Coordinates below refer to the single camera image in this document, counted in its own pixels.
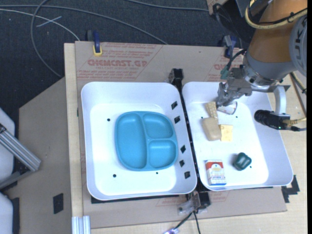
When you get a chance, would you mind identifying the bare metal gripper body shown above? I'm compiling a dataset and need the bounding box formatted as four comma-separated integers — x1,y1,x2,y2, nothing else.
226,68,272,98

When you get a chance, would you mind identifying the green bell pepper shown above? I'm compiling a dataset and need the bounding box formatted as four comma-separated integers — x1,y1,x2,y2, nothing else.
232,152,253,172

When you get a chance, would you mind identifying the beige waffle biscuit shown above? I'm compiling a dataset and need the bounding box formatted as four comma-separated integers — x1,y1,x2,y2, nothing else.
204,101,219,120

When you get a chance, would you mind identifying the brown cardboard board red print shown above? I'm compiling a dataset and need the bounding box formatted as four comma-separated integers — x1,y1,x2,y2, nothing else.
74,40,288,229

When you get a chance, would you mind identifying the white plastic tray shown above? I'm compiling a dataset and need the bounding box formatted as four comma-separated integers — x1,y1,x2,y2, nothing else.
181,81,294,192
80,81,198,201

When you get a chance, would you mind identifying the blue divided plate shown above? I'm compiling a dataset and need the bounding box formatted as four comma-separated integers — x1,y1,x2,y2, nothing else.
114,111,179,172

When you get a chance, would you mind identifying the black cylinder on white bracket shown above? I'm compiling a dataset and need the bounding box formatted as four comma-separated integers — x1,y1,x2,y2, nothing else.
253,85,292,131

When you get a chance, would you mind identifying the yellow cheese slice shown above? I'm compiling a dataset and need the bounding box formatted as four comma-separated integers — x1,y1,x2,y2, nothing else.
218,124,234,142

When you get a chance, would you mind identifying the red and white carton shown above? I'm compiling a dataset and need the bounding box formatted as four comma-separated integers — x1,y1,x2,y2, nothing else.
204,159,227,186

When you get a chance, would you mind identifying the beige bread loaf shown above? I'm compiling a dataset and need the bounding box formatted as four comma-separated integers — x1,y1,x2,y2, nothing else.
201,117,222,142

